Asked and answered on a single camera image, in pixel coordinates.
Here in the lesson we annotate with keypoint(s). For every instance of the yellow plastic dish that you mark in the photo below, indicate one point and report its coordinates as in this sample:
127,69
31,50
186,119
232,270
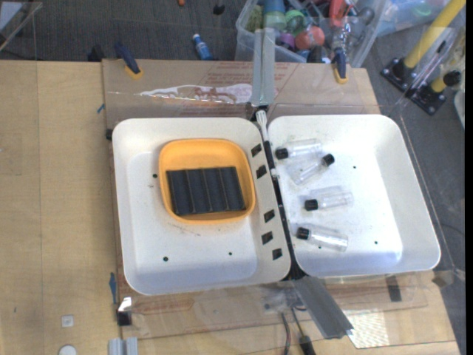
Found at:
203,154

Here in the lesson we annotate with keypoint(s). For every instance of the clear bottle black cap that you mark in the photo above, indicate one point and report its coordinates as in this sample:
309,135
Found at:
330,199
301,148
325,238
308,170

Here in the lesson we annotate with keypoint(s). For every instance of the black ribbed insert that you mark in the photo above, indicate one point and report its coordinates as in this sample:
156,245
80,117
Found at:
205,191

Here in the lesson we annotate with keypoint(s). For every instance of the clear plastic storage bin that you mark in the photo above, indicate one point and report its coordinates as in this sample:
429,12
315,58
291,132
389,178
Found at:
295,20
414,2

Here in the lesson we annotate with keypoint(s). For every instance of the blue bottle white cap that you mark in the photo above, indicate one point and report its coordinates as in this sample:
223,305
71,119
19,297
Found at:
202,48

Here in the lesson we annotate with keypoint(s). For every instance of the brown cardboard board red print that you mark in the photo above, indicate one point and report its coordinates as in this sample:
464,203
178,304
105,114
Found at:
159,74

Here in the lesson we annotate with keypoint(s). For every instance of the white plastic tray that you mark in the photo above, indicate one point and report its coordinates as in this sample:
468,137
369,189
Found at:
373,183
192,257

